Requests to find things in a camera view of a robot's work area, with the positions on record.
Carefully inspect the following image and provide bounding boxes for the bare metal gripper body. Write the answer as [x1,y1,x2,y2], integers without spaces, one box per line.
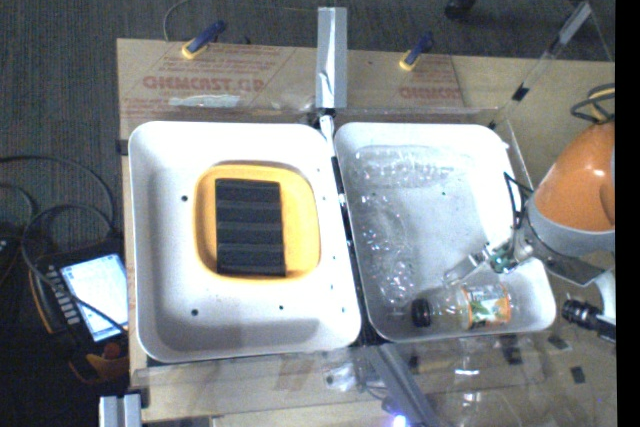
[487,225,539,274]

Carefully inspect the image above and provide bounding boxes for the clear bottle with orange label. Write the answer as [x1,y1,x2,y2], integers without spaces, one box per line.
[410,281,513,332]

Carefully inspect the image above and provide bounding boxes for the white plastic tray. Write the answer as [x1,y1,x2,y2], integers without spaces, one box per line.
[332,121,558,345]
[127,120,363,364]

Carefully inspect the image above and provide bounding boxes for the clear plastic bottle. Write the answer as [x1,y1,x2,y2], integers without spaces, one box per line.
[353,144,477,190]
[357,192,417,314]

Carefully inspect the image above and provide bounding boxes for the orange plate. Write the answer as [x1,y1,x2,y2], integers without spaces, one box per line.
[193,162,322,283]

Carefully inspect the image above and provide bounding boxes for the black ribbed foam block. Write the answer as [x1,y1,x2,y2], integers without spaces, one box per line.
[214,177,288,278]

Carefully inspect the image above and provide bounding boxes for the brown cardboard board red print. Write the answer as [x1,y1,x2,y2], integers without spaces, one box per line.
[116,38,616,422]

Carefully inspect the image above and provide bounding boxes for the black cylinder on white bracket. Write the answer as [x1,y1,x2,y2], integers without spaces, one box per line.
[560,267,616,344]

